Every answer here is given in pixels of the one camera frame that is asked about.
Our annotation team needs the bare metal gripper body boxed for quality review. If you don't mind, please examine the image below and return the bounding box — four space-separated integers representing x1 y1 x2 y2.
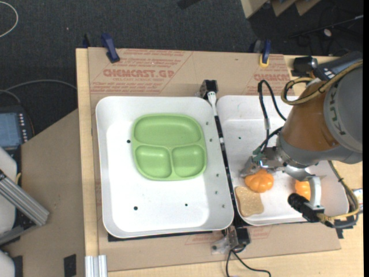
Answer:
258 146 313 182

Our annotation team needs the orange toy pumpkin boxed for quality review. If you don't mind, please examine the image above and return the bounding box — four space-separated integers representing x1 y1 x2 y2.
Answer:
294 180 312 202
244 169 274 193

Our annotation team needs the brown toy bread slice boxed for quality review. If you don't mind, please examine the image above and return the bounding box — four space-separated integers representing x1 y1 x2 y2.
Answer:
234 186 265 218

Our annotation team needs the white plastic tray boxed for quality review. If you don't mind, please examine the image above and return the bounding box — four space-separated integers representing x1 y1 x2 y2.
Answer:
215 95 351 227
95 96 235 239

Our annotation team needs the thin black and white rod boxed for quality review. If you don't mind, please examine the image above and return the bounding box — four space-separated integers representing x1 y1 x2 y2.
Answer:
206 92 236 213

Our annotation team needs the green divided plate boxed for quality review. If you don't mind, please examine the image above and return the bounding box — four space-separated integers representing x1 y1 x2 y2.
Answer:
131 113 208 182

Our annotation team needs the brown cardboard board red print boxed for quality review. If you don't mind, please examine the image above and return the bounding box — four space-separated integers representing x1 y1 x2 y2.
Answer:
87 47 342 272

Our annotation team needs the black cylinder on white bracket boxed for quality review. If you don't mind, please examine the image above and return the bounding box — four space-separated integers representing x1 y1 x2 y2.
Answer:
287 175 326 223

